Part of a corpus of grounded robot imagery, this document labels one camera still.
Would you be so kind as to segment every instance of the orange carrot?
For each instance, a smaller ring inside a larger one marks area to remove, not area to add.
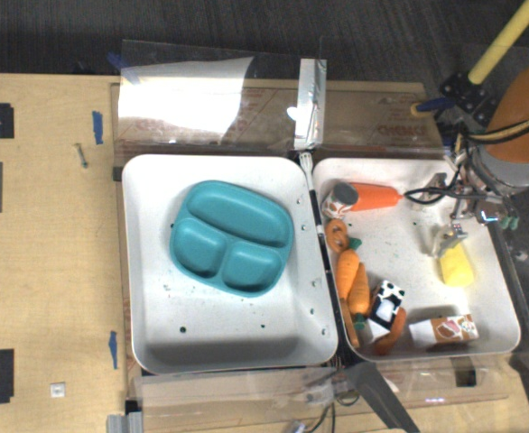
[[[395,188],[376,184],[351,183],[357,190],[358,201],[351,212],[370,210],[372,208],[394,207],[403,198]]]
[[[395,317],[393,325],[391,326],[391,332],[389,332],[383,338],[379,338],[375,342],[375,352],[379,356],[385,356],[389,354],[394,344],[399,339],[399,336],[401,336],[401,333],[403,332],[405,320],[407,320],[407,311],[405,311],[405,308],[400,307],[397,310],[397,316]]]
[[[330,220],[325,227],[325,238],[330,250],[343,253],[348,249],[347,225],[337,218]]]
[[[353,316],[362,314],[364,317],[371,310],[371,290],[369,289],[369,279],[364,263],[358,264],[357,274],[348,294],[348,309]]]
[[[339,255],[335,282],[340,299],[347,299],[357,275],[358,264],[358,255],[354,249],[347,249]]]

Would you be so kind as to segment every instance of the yellow sponge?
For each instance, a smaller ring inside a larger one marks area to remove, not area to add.
[[[449,249],[439,260],[443,282],[451,287],[465,287],[473,282],[473,270],[461,243]]]

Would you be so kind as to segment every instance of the wooden table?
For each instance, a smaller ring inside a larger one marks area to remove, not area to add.
[[[118,77],[0,74],[0,103],[10,103],[15,117],[14,139],[0,139],[0,349],[14,350],[14,396],[0,404],[2,433],[104,432],[107,416],[124,412],[110,94],[118,82]],[[101,144],[93,111],[103,117]],[[75,143],[81,144],[87,168]],[[118,335],[117,369],[108,346],[111,332]],[[504,390],[510,392],[506,399],[409,409],[410,415],[422,431],[529,431],[519,376],[505,358],[501,364]],[[64,397],[51,397],[57,382],[66,384]],[[372,413],[339,415],[337,426],[339,432],[385,427]]]

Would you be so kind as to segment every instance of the yellow stick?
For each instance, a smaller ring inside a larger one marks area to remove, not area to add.
[[[529,25],[529,0],[525,0],[517,12],[512,16],[506,27],[502,29],[493,43],[487,48],[481,59],[469,72],[469,81],[474,85],[480,85],[506,55],[515,41]]]

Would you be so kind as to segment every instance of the teal divided plate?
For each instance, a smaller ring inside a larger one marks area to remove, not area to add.
[[[189,191],[171,232],[171,257],[197,281],[248,297],[278,282],[292,246],[292,220],[276,202],[224,181]]]

